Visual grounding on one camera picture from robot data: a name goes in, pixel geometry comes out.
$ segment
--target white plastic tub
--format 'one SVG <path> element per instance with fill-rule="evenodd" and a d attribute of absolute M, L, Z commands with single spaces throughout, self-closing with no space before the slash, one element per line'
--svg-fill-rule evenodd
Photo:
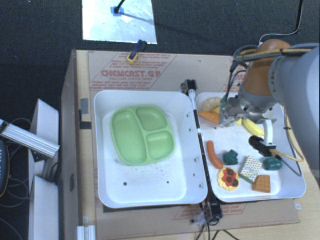
<path fill-rule="evenodd" d="M 174 135 L 173 154 L 146 165 L 127 165 L 114 147 L 110 119 L 119 109 L 154 105 L 166 114 Z M 103 90 L 94 98 L 98 194 L 110 208 L 202 202 L 208 193 L 190 99 L 181 92 Z"/>
<path fill-rule="evenodd" d="M 211 97 L 222 98 L 224 93 L 221 92 L 204 92 L 200 93 L 196 98 L 198 111 L 201 110 L 203 102 Z M 280 105 L 275 105 L 272 111 L 264 114 L 268 119 L 276 119 L 273 124 L 273 143 L 276 144 L 276 149 L 292 156 L 286 132 L 284 130 L 284 115 Z M 200 128 L 203 133 L 203 144 L 206 147 L 207 141 L 211 140 L 214 143 L 215 153 L 223 161 L 223 153 L 234 150 L 238 153 L 237 165 L 225 165 L 231 167 L 236 172 L 240 172 L 247 156 L 251 156 L 260 162 L 265 159 L 256 149 L 248 142 L 250 134 L 243 125 L 234 125 L 230 127 L 219 127 L 213 122 L 210 122 L 202 117 L 199 118 Z M 299 172 L 296 162 L 288 158 L 283 158 L 294 170 Z M 294 174 L 285 164 L 282 168 L 276 171 L 265 170 L 262 166 L 259 175 L 270 175 L 271 192 L 264 193 L 252 190 L 252 185 L 240 178 L 239 186 L 234 191 L 227 191 L 218 185 L 217 174 L 219 169 L 215 168 L 207 158 L 208 170 L 211 179 L 211 185 L 214 194 L 224 202 L 247 202 L 268 199 L 286 199 L 299 198 L 306 191 L 306 182 L 303 176 Z"/>

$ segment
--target waffle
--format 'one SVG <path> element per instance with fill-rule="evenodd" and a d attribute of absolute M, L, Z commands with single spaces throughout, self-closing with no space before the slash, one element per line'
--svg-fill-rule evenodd
<path fill-rule="evenodd" d="M 258 175 L 252 184 L 252 190 L 270 193 L 270 175 Z"/>

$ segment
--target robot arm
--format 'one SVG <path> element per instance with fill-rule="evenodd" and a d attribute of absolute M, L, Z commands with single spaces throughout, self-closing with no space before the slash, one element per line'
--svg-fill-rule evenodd
<path fill-rule="evenodd" d="M 238 95 L 221 105 L 220 124 L 228 126 L 239 118 L 261 124 L 265 120 L 263 113 L 274 104 L 281 104 L 310 169 L 319 181 L 319 44 L 289 46 L 271 39 L 255 53 L 274 49 L 310 51 L 251 62 Z"/>

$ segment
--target cardboard box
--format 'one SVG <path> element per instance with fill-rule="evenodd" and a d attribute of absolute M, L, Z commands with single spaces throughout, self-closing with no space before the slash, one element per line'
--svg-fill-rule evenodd
<path fill-rule="evenodd" d="M 224 92 L 230 56 L 143 53 L 136 64 L 127 52 L 72 52 L 61 96 L 64 238 L 76 239 L 78 225 L 96 225 L 98 240 L 198 232 L 190 219 L 196 205 L 108 209 L 97 195 L 97 160 L 92 132 L 92 99 L 103 89 L 178 91 L 195 79 L 197 93 Z M 292 199 L 229 203 L 214 229 L 235 229 L 298 223 Z"/>

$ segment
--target blue and yellow clamp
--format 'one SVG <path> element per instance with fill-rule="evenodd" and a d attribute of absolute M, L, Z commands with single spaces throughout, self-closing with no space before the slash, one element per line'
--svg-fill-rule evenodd
<path fill-rule="evenodd" d="M 146 49 L 146 46 L 147 46 L 146 41 L 139 40 L 134 46 L 132 52 L 130 52 L 126 57 L 126 61 L 130 63 L 134 62 L 138 57 L 138 51 L 142 50 L 144 52 L 144 50 Z"/>

